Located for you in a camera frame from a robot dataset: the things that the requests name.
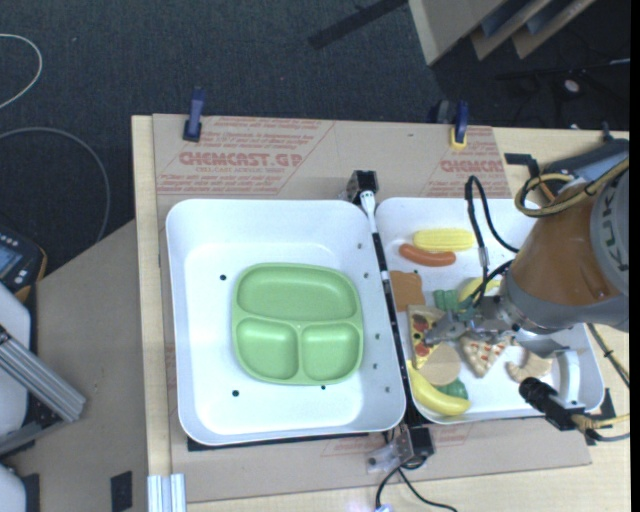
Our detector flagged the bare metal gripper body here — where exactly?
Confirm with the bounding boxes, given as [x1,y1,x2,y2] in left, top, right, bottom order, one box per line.
[464,295,518,344]

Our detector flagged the pizza slice with toppings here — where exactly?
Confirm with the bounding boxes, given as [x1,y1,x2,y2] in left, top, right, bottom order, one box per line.
[406,304,447,369]

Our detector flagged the tan round biscuit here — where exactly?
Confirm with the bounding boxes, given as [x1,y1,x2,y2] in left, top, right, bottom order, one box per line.
[421,341,463,388]

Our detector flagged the pizza slice with red stripes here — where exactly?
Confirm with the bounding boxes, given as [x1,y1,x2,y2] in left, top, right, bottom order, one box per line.
[458,333,512,379]

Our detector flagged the brown bread slice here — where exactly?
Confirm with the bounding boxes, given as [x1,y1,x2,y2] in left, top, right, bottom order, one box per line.
[389,269,428,313]

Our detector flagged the green leafy vegetable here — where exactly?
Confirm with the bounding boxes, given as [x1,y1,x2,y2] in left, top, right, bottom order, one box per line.
[434,378,470,402]

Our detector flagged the tan croissant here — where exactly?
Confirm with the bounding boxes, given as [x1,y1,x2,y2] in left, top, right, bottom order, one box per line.
[504,346,554,384]

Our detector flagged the yellow banana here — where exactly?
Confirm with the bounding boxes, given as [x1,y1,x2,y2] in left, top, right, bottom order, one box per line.
[405,359,472,418]

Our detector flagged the orange sausage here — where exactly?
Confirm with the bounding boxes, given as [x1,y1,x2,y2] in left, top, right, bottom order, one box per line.
[398,242,458,268]

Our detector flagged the white plastic tray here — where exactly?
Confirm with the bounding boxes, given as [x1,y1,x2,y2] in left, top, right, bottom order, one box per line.
[373,196,607,427]
[164,198,408,447]

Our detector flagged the yellow corn cob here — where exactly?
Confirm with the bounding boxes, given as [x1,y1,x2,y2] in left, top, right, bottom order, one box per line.
[412,227,477,253]

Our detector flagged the thin black and white rod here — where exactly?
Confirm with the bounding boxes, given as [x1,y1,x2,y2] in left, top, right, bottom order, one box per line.
[358,191,414,432]

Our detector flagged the green divided plate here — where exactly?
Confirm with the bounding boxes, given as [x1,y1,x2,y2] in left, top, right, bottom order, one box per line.
[230,262,366,387]

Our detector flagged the brown cardboard board red print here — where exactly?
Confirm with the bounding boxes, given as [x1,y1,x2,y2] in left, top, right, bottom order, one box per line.
[151,113,594,504]

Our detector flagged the black cylinder on white bracket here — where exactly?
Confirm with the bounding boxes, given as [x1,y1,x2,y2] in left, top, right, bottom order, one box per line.
[518,348,587,432]

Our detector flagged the black block with thin wires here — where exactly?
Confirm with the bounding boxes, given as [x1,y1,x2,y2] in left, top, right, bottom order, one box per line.
[348,169,380,205]
[366,424,437,475]

